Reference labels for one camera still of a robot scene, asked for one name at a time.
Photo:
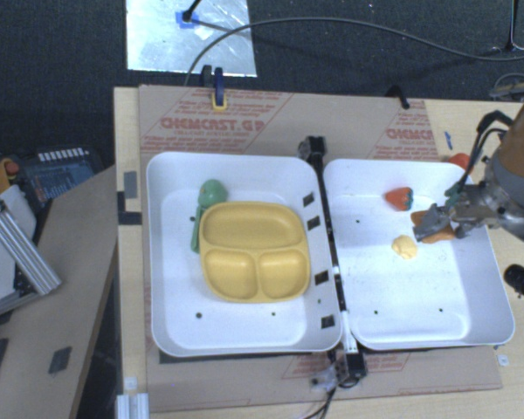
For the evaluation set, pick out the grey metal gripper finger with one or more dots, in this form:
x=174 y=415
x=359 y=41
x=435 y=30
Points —
x=464 y=229
x=432 y=221

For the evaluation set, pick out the orange toy biscuit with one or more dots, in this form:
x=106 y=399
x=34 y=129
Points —
x=441 y=235

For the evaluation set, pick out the green toy broccoli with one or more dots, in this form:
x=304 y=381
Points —
x=211 y=191

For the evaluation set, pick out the yellow toy food lump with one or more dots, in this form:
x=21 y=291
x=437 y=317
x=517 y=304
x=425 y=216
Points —
x=404 y=247

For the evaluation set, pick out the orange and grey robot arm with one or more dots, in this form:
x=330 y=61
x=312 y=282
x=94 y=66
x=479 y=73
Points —
x=521 y=146

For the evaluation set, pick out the yellow divided plate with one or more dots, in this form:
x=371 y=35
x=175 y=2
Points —
x=253 y=251

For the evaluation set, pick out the brown cardboard board red print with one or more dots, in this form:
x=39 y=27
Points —
x=266 y=120

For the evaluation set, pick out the orange red toy food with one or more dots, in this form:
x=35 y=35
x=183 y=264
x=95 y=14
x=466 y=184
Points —
x=459 y=160

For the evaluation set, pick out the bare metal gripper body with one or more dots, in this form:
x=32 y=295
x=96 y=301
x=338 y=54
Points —
x=478 y=210

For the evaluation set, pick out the white plastic tray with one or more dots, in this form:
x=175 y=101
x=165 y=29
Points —
x=410 y=299
x=227 y=321

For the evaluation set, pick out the thin black and white rod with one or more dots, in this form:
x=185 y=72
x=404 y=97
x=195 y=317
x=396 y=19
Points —
x=332 y=242

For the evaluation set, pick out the red toy strawberry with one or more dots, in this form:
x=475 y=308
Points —
x=397 y=198

